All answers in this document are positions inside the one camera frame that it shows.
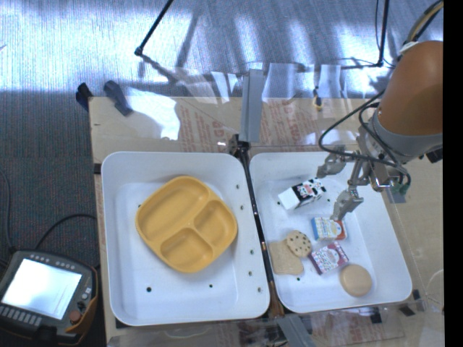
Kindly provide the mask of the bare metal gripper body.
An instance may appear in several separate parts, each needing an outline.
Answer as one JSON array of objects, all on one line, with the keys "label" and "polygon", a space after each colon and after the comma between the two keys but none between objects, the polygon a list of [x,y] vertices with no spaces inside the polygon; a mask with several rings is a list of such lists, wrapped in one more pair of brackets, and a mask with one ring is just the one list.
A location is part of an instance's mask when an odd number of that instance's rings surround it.
[{"label": "bare metal gripper body", "polygon": [[359,150],[353,154],[354,167],[348,180],[351,189],[369,184],[377,192],[385,188],[398,193],[408,190],[408,171],[373,128],[361,125],[357,143]]}]

